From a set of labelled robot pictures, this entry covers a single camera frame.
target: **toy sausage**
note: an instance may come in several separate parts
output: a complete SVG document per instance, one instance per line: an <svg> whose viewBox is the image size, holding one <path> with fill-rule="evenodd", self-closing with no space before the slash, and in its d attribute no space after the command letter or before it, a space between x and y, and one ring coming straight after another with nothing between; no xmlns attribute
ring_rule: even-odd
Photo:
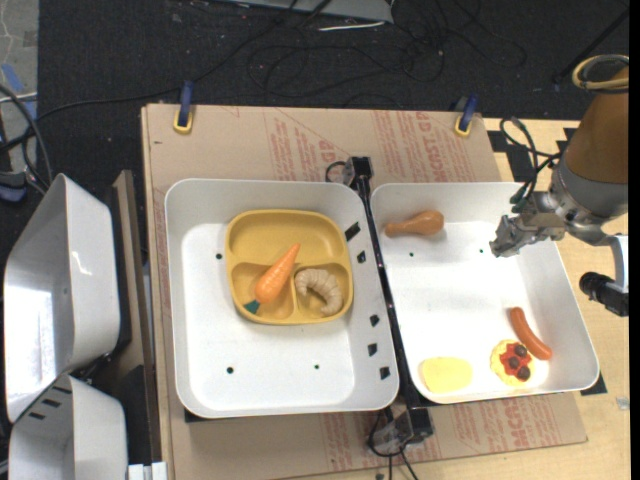
<svg viewBox="0 0 640 480"><path fill-rule="evenodd" d="M533 333L531 327L529 327L529 324L527 323L527 318L525 317L522 308L511 308L509 310L509 319L511 320L511 325L513 326L513 330L516 332L518 339L524 343L524 345L529 349L529 352L538 359L551 359L551 356L553 355L551 347L543 343L543 341Z"/></svg>

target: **black bracket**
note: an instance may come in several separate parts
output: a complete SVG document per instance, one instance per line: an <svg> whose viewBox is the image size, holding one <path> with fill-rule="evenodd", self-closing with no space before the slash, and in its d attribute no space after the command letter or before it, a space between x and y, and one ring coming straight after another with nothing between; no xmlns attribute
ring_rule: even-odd
<svg viewBox="0 0 640 480"><path fill-rule="evenodd" d="M411 381L409 365L404 352L404 346L402 345L402 336L400 334L400 326L398 325L395 304L393 302L393 296L391 294L391 287L389 284L389 279L387 278L387 272L384 268L384 261L382 259L382 252L380 250L380 242L378 240L376 225L373 220L373 213L371 211L370 180L373 177L373 167L371 165L371 159L369 157L351 157L349 158L349 160L347 160L343 172L343 179L345 181L345 184L348 184L349 187L351 187L358 193L360 199L362 199L362 202L364 204L367 223L369 225L369 232L371 234L371 242L376 256L378 275L380 277L382 292L384 294L384 299L387 305L387 313L389 315L389 321L391 323L391 336L393 338L393 344L398 363L398 374L400 376L400 394L402 395L402 398L404 399L404 402L406 404L407 412L411 421L411 427L413 428L413 437L410 439L410 442L418 443L433 435L433 424L428 411L428 407L433 404L425 400L420 395L415 385Z"/></svg>

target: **clamp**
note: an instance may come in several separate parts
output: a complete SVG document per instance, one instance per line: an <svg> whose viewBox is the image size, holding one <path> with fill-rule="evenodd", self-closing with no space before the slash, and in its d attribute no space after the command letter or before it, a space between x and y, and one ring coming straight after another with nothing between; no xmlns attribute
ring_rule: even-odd
<svg viewBox="0 0 640 480"><path fill-rule="evenodd" d="M455 110L460 110L462 114L456 119L456 124L453 127L453 131L460 137L468 137L471 133L471 119L478 106L478 96L475 93L471 93L468 98L460 98Z"/></svg>
<svg viewBox="0 0 640 480"><path fill-rule="evenodd" d="M173 129L182 135L191 133L193 125L193 112L191 111L191 95L193 94L193 82L185 80L180 91L180 109L173 119Z"/></svg>

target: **orange carrot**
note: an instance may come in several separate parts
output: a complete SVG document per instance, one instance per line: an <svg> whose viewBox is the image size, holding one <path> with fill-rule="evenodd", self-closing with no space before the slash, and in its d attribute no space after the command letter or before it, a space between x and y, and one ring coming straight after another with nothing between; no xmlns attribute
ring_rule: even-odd
<svg viewBox="0 0 640 480"><path fill-rule="evenodd" d="M259 303L267 304L275 300L282 291L291 275L299 250L300 244L293 244L258 280L255 294Z"/></svg>

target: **toy pizza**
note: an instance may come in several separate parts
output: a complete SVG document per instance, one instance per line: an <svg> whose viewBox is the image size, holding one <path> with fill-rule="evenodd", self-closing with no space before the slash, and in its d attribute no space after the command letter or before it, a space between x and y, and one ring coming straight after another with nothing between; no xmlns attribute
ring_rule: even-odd
<svg viewBox="0 0 640 480"><path fill-rule="evenodd" d="M511 387L524 387L533 375L534 359L519 341L502 340L491 352L491 369Z"/></svg>

